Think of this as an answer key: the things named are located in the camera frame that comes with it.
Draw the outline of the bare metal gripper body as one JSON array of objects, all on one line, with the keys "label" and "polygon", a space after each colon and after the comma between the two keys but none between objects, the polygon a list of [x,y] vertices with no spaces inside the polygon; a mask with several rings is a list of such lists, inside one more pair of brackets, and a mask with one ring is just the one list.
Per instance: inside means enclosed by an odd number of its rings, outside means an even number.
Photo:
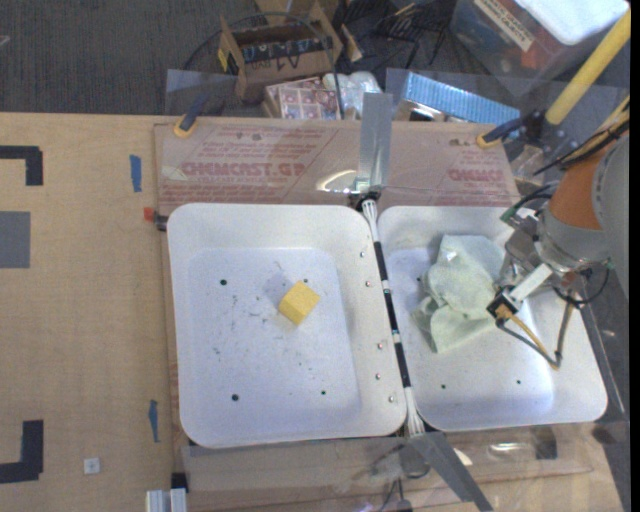
[{"label": "bare metal gripper body", "polygon": [[536,215],[512,215],[507,220],[512,233],[505,243],[502,265],[503,281],[523,281],[538,267],[545,264],[551,271],[547,281],[556,281],[557,272],[541,256],[546,236],[545,224]]}]

